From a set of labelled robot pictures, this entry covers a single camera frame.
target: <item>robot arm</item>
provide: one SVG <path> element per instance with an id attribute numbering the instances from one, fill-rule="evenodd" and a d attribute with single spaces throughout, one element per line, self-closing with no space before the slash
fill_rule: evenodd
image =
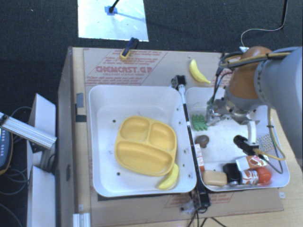
<path id="1" fill-rule="evenodd" d="M 247 114 L 258 106 L 276 109 L 302 167 L 302 47 L 274 52 L 252 47 L 241 56 L 239 63 L 228 68 L 233 70 L 230 84 L 223 99 L 211 101 L 206 116 L 208 125 L 229 117 L 239 124 L 247 124 Z"/>

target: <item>black device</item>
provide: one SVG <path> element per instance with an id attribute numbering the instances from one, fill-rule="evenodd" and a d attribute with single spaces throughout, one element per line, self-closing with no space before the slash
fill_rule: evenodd
<path id="1" fill-rule="evenodd" d="M 12 153 L 13 144 L 11 133 L 0 128 L 0 175 L 8 169 Z"/>

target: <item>banana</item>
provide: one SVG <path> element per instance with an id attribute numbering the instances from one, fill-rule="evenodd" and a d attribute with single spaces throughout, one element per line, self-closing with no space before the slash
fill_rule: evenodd
<path id="1" fill-rule="evenodd" d="M 206 77 L 199 71 L 197 67 L 196 60 L 192 60 L 189 64 L 189 70 L 191 75 L 196 79 L 198 82 L 206 82 L 210 84 L 210 81 L 206 79 Z"/>
<path id="2" fill-rule="evenodd" d="M 179 167 L 175 163 L 172 170 L 168 173 L 168 175 L 164 178 L 162 182 L 158 185 L 158 188 L 161 190 L 168 189 L 171 187 L 177 180 L 179 174 Z"/>

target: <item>brown round robot part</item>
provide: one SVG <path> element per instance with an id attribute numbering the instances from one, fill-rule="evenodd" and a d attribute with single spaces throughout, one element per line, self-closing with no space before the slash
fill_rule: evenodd
<path id="1" fill-rule="evenodd" d="M 195 144 L 199 144 L 200 147 L 205 148 L 209 142 L 209 137 L 207 135 L 200 135 L 195 139 Z"/>

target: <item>white tray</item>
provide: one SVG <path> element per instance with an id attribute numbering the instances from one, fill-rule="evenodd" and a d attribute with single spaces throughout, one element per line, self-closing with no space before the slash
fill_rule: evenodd
<path id="1" fill-rule="evenodd" d="M 190 119 L 194 114 L 206 115 L 206 103 L 213 95 L 213 92 L 213 88 L 205 87 L 192 87 L 186 92 L 187 108 Z M 223 96 L 224 90 L 222 88 L 218 89 L 216 98 L 221 98 Z M 258 107 L 256 113 L 250 114 L 250 118 L 252 120 L 260 120 L 256 126 L 257 139 L 263 139 L 268 134 L 267 106 Z M 206 148 L 201 149 L 205 170 L 216 170 L 222 172 L 223 165 L 226 163 L 235 163 L 235 159 L 246 156 L 243 151 L 233 143 L 233 138 L 236 135 L 241 135 L 247 138 L 248 129 L 246 125 L 239 125 L 234 120 L 220 121 L 217 125 L 208 127 L 208 130 L 206 131 L 196 131 L 192 126 L 192 134 L 194 140 L 197 136 L 203 134 L 207 135 L 210 139 Z M 276 155 L 273 148 L 267 153 Z M 270 162 L 280 170 L 280 165 L 277 160 L 270 158 Z M 267 170 L 272 174 L 270 184 L 268 185 L 239 185 L 233 187 L 206 185 L 206 187 L 214 192 L 284 187 L 288 184 L 290 177 L 286 162 L 282 161 L 281 163 L 283 174 L 277 173 L 270 166 L 267 167 Z"/>
<path id="2" fill-rule="evenodd" d="M 105 197 L 189 192 L 196 185 L 182 99 L 170 87 L 100 85 L 89 92 L 88 133 L 93 156 L 93 184 Z M 176 163 L 179 176 L 174 188 L 159 190 L 165 177 L 132 172 L 118 164 L 114 147 L 119 126 L 133 115 L 170 125 L 177 135 Z"/>

